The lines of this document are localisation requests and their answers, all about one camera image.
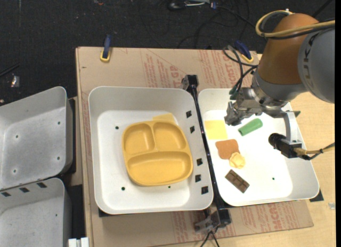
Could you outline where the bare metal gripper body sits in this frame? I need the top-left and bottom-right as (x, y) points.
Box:
(233, 87), (288, 118)

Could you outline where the green cylinder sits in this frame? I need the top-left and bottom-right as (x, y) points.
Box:
(238, 118), (264, 137)

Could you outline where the pale yellow square slice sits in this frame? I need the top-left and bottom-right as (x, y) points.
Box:
(204, 119), (228, 140)

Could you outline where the thin black rod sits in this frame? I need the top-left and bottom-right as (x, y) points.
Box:
(189, 85), (224, 214)

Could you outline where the brown chocolate bar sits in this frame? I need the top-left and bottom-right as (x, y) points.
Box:
(224, 169), (250, 194)

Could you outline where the white plastic tray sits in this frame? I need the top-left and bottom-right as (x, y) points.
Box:
(0, 177), (73, 247)
(0, 85), (75, 190)
(88, 85), (214, 215)
(198, 87), (320, 207)

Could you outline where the yellow divided plate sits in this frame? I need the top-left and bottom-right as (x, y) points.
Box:
(121, 121), (194, 187)

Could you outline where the brown cardboard board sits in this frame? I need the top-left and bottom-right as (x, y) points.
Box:
(75, 46), (314, 247)

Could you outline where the black computer mouse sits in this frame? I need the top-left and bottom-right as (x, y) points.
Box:
(167, 0), (186, 12)

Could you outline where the black cylinder on white bracket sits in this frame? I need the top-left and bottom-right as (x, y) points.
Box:
(268, 109), (303, 159)

